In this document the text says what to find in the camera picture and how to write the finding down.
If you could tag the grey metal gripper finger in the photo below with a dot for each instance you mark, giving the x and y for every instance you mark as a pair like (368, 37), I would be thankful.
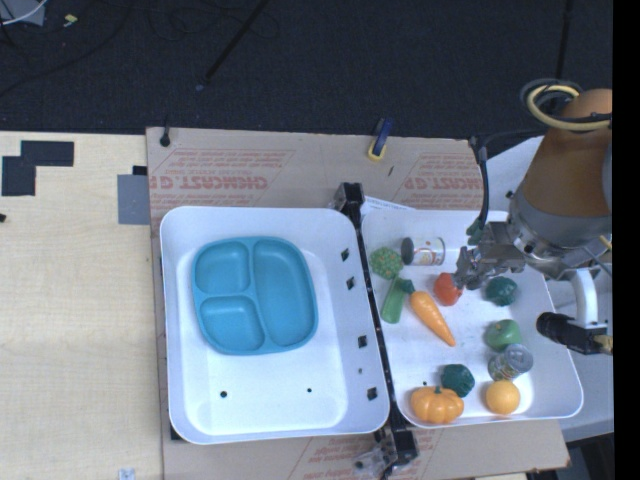
(461, 268)
(478, 279)

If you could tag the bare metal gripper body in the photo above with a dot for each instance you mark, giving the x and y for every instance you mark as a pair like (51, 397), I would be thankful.
(502, 254)

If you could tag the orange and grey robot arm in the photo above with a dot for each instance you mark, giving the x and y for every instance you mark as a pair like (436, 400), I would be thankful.
(565, 178)

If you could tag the dark green toy broccoli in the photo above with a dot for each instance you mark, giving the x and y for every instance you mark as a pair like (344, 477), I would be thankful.
(457, 380)
(501, 292)

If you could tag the red toy tomato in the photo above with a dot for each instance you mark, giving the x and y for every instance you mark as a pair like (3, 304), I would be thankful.
(445, 292)

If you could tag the white small can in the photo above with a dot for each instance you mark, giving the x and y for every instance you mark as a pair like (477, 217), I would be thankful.
(427, 251)

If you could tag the orange toy carrot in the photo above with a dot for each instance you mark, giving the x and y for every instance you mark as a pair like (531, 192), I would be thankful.
(432, 318)

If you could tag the light green toy pepper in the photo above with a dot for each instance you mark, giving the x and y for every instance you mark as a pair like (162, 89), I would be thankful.
(502, 334)

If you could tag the green spotted toy vegetable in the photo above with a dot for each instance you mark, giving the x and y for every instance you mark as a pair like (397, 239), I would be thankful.
(386, 262)

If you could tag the green toy cucumber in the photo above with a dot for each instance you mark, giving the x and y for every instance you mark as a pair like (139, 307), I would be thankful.
(392, 304)

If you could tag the white plastic tray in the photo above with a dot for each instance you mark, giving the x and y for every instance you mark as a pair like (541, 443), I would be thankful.
(475, 358)
(280, 398)

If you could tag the thin black rod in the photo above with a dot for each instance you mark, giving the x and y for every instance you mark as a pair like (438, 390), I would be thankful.
(372, 308)

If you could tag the white paper sheet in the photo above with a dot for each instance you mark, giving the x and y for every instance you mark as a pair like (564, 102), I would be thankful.
(387, 204)

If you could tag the orange toy fruit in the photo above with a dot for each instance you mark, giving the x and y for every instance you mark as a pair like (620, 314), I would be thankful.
(502, 397)

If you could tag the orange toy pumpkin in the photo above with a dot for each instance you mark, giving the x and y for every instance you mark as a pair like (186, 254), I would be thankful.
(436, 406)

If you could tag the blue divided plate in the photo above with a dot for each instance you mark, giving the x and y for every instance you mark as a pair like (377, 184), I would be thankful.
(280, 293)

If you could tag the brown cardboard board red print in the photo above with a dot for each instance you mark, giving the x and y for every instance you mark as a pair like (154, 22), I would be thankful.
(280, 178)

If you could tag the black cylinder on white bracket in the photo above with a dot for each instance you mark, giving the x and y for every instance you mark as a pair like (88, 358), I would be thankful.
(570, 330)

